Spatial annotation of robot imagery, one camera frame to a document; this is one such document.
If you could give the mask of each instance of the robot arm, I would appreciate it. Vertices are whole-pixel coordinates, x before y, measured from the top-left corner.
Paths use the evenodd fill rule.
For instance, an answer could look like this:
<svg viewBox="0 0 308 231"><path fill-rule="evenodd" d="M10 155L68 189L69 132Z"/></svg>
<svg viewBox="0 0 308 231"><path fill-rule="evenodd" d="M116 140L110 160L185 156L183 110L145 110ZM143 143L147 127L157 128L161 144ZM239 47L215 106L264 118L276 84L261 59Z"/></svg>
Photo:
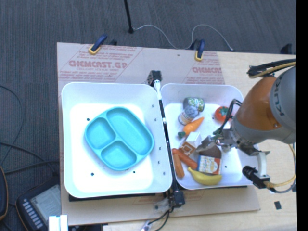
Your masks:
<svg viewBox="0 0 308 231"><path fill-rule="evenodd" d="M286 67L278 78L271 73ZM268 188L270 177L266 174L266 155L255 145L274 139L283 143L296 142L296 60L290 59L251 67L250 77L262 77L245 97L243 103L233 100L224 124L216 130L213 137L208 136L197 148L198 151L213 143L223 150L236 147L249 156L257 156L258 170L250 166L243 168L243 174L258 188ZM232 107L240 106L232 117ZM231 119L230 129L224 125Z"/></svg>

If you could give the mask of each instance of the tomato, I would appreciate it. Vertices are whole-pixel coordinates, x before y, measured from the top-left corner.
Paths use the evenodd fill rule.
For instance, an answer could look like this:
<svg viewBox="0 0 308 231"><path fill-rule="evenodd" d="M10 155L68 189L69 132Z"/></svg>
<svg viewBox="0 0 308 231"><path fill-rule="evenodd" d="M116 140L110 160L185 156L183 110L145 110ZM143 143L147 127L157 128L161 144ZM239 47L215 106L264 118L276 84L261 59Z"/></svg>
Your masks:
<svg viewBox="0 0 308 231"><path fill-rule="evenodd" d="M215 111L215 118L219 122L224 122L226 119L226 114L228 112L228 107L226 106L220 106L216 111Z"/></svg>

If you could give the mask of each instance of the orange carrot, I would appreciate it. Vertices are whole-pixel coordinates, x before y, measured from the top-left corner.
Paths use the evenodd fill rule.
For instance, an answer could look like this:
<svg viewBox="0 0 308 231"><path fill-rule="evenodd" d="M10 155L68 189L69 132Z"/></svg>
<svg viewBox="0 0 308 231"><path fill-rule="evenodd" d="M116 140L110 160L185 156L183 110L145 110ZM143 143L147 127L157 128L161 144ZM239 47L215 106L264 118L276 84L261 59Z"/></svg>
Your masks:
<svg viewBox="0 0 308 231"><path fill-rule="evenodd" d="M173 148L172 154L173 154L173 156L177 154L179 156L180 160L184 164L191 167L192 169L197 169L197 167L198 167L197 162L193 161L189 156L185 155L183 152L179 151L178 149Z"/></svg>
<svg viewBox="0 0 308 231"><path fill-rule="evenodd" d="M202 117L186 124L183 128L183 132L178 132L178 136L180 138L183 138L184 136L189 135L190 132L195 132L198 129L198 127L201 125L203 120L204 120L204 117L202 116Z"/></svg>
<svg viewBox="0 0 308 231"><path fill-rule="evenodd" d="M173 161L177 176L179 178L183 178L185 176L185 173L178 154L173 154Z"/></svg>

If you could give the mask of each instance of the yellow banana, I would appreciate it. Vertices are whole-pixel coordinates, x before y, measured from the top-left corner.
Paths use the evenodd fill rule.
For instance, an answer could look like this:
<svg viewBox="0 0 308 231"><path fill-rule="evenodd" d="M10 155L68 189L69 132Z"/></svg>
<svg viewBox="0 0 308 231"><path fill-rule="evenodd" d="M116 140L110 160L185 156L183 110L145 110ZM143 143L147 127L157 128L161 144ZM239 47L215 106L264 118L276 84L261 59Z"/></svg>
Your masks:
<svg viewBox="0 0 308 231"><path fill-rule="evenodd" d="M194 180L202 185L217 185L222 178L222 175L206 175L202 172L193 170L191 167L188 167L188 171L192 174Z"/></svg>

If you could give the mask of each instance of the can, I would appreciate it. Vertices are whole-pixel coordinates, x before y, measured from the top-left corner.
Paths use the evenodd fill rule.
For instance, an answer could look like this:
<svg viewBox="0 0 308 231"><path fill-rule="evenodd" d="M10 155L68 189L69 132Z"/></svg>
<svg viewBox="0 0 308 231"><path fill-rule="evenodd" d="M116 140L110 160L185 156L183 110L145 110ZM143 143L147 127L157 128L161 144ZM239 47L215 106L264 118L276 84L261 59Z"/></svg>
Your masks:
<svg viewBox="0 0 308 231"><path fill-rule="evenodd" d="M198 108L199 112L204 110L204 100L202 98L185 98L183 107L194 106Z"/></svg>
<svg viewBox="0 0 308 231"><path fill-rule="evenodd" d="M198 108L195 106L186 106L179 115L179 122L183 125L190 123L199 114Z"/></svg>

